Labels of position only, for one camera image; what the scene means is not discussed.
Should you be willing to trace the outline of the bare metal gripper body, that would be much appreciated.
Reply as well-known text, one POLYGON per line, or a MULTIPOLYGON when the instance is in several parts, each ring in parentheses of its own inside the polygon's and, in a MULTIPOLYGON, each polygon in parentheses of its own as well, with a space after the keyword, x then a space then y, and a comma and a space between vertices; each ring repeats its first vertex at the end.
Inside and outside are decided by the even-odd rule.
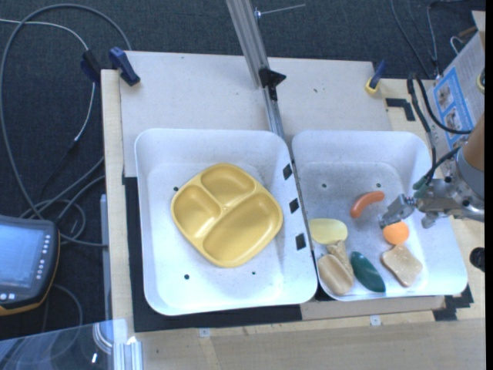
POLYGON ((438 219, 485 222, 484 198, 466 183, 452 178, 433 179, 414 192, 416 208, 424 214, 421 225, 432 227, 438 219))

